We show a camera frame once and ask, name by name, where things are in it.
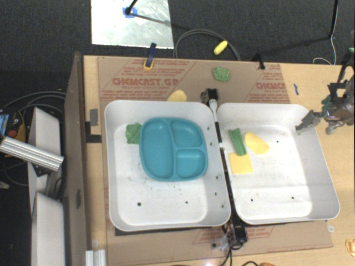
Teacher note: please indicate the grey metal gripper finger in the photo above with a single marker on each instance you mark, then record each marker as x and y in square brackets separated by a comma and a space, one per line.
[309, 122]
[334, 125]

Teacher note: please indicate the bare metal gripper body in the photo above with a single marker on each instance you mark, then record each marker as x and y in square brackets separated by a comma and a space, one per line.
[345, 108]

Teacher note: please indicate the yellow oval chip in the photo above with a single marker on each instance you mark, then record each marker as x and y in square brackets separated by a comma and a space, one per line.
[177, 96]
[256, 144]

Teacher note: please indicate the white plastic tray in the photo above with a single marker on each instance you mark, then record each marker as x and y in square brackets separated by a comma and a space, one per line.
[166, 201]
[283, 187]

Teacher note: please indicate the green celery stick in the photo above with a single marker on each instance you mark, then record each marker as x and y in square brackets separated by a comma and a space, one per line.
[238, 141]

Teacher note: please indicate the yellow square cheese slice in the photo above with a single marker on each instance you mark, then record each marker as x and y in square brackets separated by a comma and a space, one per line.
[240, 163]

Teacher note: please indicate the thin black and white rod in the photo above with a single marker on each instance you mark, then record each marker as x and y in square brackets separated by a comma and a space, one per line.
[221, 137]

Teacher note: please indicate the green dotted round biscuit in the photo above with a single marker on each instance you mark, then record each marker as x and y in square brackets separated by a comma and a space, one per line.
[221, 74]

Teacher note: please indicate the yellow corn cob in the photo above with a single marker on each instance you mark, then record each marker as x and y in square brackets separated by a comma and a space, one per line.
[220, 47]

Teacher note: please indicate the yellow lumpy toy food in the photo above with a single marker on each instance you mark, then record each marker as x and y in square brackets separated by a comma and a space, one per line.
[350, 245]

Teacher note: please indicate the blue divided plate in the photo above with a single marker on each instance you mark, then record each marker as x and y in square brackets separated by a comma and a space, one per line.
[158, 148]

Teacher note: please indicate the green lettuce leaf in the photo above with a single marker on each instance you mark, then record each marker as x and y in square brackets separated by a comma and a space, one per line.
[132, 133]

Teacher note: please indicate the brown cardboard board red print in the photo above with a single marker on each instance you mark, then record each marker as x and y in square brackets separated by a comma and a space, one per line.
[133, 73]

